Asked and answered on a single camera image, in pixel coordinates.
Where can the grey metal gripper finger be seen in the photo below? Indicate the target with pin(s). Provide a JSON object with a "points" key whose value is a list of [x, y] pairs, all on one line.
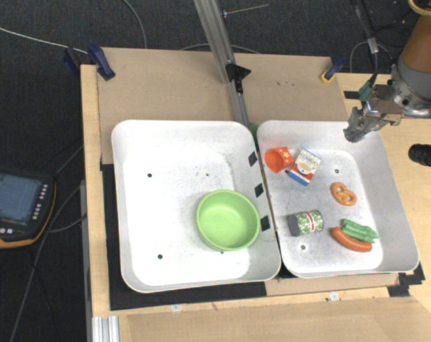
{"points": [[372, 124], [354, 128]]}

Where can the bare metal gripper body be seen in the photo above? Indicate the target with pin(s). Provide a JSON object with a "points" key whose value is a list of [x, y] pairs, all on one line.
{"points": [[386, 103]]}

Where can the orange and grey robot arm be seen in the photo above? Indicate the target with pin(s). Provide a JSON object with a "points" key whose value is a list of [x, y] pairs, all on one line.
{"points": [[420, 45]]}

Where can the white plastic tray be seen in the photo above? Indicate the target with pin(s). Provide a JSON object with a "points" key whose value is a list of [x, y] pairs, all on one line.
{"points": [[172, 208], [372, 162]]}

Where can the white red blue carton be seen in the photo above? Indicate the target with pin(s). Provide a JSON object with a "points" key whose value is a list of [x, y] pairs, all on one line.
{"points": [[305, 167]]}

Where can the brown pretzel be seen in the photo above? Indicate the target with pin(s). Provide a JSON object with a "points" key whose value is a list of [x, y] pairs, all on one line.
{"points": [[340, 192]]}

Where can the orange cup with yellow star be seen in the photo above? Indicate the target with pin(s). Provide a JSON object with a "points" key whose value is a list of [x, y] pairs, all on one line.
{"points": [[276, 160]]}

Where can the green beans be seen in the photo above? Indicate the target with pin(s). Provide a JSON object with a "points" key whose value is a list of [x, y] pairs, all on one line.
{"points": [[359, 231]]}

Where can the green patterned can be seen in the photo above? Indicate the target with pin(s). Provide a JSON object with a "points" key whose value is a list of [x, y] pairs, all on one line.
{"points": [[307, 223]]}

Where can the thin black and white rod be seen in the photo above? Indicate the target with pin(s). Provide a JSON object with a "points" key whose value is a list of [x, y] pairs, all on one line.
{"points": [[268, 194]]}

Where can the orange sausage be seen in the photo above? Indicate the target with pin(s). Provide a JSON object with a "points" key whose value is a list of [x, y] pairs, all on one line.
{"points": [[348, 242]]}

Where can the green bowl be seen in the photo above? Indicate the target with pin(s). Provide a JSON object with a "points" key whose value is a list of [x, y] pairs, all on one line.
{"points": [[227, 223]]}

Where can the brown cardboard board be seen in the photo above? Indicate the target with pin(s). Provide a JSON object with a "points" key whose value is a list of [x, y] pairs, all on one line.
{"points": [[172, 87]]}

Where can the black cylinder on white bracket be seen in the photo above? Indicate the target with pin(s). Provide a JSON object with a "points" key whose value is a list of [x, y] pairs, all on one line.
{"points": [[422, 154]]}

